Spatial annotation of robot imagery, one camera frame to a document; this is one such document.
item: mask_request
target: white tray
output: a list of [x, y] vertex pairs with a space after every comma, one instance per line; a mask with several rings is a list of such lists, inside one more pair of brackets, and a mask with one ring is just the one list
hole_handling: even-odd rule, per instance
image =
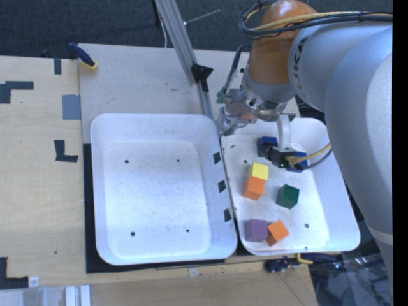
[[[239, 235], [244, 247], [258, 256], [356, 248], [360, 242], [360, 231], [333, 154], [315, 168], [301, 173], [288, 172], [258, 157], [257, 140], [262, 136], [277, 137], [277, 133], [276, 123], [259, 120], [238, 129], [234, 135], [221, 138]], [[308, 154], [317, 152], [329, 142], [326, 126], [316, 119], [295, 118], [291, 122], [291, 141], [296, 150]], [[247, 169], [253, 162], [269, 166], [265, 193], [257, 201], [241, 195]], [[284, 184], [300, 190], [298, 204], [291, 210], [276, 204], [278, 190]], [[268, 224], [280, 219], [287, 227], [289, 236], [272, 246], [266, 241], [247, 242], [244, 224], [252, 218], [266, 220]]]
[[235, 251], [208, 117], [106, 113], [92, 122], [91, 146], [96, 248], [107, 263], [224, 259]]

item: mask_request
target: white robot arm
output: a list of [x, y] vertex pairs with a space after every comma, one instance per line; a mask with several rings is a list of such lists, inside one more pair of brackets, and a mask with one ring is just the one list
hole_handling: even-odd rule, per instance
[[[247, 19], [267, 5], [261, 25]], [[241, 88], [223, 87], [219, 134], [276, 121], [297, 94], [324, 112], [343, 178], [383, 256], [393, 296], [392, 13], [316, 13], [296, 0], [245, 10], [254, 38]]]

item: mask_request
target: green cube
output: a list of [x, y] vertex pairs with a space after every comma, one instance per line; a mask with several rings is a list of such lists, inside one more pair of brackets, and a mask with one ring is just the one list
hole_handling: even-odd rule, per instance
[[293, 208], [299, 199], [299, 189], [284, 184], [278, 192], [276, 204], [286, 207], [288, 209]]

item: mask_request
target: orange cube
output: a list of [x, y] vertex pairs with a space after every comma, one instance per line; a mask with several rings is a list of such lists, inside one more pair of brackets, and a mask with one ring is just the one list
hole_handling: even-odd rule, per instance
[[248, 176], [242, 188], [242, 196], [257, 200], [263, 195], [264, 186], [265, 180], [254, 176]]
[[289, 231], [281, 220], [278, 220], [268, 226], [268, 237], [266, 242], [269, 246], [276, 244], [286, 236], [289, 236]]

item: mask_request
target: table surface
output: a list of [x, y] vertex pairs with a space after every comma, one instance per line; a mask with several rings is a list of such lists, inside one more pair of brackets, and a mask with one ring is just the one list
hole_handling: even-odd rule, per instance
[[[174, 68], [170, 84], [188, 86], [177, 55], [172, 49], [135, 49], [143, 65], [143, 54], [164, 54]], [[199, 62], [214, 67], [208, 85], [213, 95], [223, 85], [233, 52], [196, 51]], [[242, 64], [247, 54], [243, 54]], [[33, 90], [11, 91], [11, 103], [0, 104], [0, 256], [8, 257], [8, 277], [38, 277], [41, 286], [113, 284], [140, 280], [188, 278], [188, 267], [137, 270], [121, 273], [85, 271], [84, 160], [82, 121], [62, 117], [62, 96], [80, 95], [80, 72], [76, 60], [62, 60], [62, 73], [54, 73], [54, 60], [26, 57], [0, 57], [0, 84], [5, 81], [34, 82]], [[139, 74], [153, 76], [143, 69]], [[154, 75], [169, 84], [169, 78]], [[235, 78], [233, 85], [238, 85]], [[291, 101], [288, 112], [297, 112]], [[77, 162], [55, 160], [54, 140], [65, 141], [65, 154], [77, 155]], [[199, 276], [229, 273], [259, 275], [262, 262], [271, 257], [232, 255], [224, 264], [200, 266]], [[304, 298], [316, 304], [309, 272], [295, 269], [293, 276], [306, 292]], [[276, 289], [278, 294], [293, 294], [291, 288]]]

